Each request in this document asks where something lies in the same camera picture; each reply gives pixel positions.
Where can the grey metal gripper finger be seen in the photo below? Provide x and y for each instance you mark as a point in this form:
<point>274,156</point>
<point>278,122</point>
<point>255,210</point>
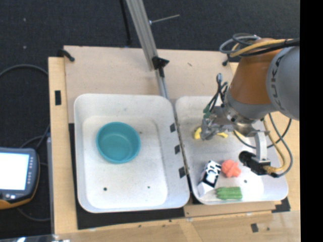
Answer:
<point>215,132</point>
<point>205,133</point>

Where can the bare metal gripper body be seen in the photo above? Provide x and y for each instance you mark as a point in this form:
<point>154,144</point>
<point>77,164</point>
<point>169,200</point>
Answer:
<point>222,121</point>

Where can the yellow banana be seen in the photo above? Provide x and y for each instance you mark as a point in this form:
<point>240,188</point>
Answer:
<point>196,133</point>

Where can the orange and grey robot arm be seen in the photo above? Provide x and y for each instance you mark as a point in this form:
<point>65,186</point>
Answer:
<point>255,84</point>

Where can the white plastic tray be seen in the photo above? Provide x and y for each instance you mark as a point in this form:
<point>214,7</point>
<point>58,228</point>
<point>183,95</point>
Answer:
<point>227,147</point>
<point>126,180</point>

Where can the salmon pink lumpy toy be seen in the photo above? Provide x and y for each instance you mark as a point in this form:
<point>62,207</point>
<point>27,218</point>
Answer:
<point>230,168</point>

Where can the white and black carton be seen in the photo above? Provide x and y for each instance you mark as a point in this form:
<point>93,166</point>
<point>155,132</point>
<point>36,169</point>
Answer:
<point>210,176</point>

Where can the green toy vegetable bundle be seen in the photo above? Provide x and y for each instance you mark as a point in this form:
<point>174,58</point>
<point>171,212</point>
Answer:
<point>229,193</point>

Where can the teal bowl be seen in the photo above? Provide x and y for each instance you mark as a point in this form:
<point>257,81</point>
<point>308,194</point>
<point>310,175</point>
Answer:
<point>118,142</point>

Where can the brown cardboard board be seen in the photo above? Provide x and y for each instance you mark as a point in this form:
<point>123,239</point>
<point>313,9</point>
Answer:
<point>113,72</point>

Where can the black cylinder on white bracket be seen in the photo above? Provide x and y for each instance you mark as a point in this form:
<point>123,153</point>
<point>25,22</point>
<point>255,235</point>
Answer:
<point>255,161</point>

